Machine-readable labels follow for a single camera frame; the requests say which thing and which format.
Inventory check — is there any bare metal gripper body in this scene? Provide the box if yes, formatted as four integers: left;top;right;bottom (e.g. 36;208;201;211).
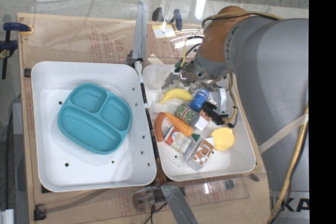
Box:
179;60;227;91

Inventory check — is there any blue bottle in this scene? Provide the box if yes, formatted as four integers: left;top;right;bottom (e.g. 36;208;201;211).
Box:
189;88;210;113

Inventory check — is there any yellow banana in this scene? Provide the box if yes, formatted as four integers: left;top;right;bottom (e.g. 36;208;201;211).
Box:
159;88;193;105

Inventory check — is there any green patterned can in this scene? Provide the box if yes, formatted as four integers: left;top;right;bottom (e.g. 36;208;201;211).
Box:
175;103;198;124

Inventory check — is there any small white and orange carton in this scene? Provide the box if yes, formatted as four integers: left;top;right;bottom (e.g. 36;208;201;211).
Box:
193;109;213;132

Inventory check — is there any orange carrot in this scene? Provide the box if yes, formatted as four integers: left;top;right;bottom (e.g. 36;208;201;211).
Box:
164;111;201;142

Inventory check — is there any orange sausage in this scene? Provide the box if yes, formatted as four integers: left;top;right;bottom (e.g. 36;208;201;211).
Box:
153;112;166;143

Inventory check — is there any white carton with colourful print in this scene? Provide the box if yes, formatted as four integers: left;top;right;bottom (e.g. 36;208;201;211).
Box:
163;126;193;156

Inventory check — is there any yellow round biscuit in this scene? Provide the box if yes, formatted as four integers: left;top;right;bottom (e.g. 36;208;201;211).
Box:
210;126;235;152

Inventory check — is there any brown and white carton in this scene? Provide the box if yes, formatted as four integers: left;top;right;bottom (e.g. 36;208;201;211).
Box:
186;136;216;172

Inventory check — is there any white plastic tray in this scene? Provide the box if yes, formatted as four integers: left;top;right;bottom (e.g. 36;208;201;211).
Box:
30;61;158;193
141;63;257;182

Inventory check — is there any blue divided plate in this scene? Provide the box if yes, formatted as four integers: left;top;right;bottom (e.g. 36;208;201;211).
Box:
57;82;133;155

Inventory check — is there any brown cardboard board red print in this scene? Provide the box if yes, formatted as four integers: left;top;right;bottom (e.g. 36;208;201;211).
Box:
16;13;271;224

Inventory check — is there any black block with thin wires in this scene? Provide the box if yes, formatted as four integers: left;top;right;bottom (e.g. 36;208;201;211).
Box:
153;186;166;204

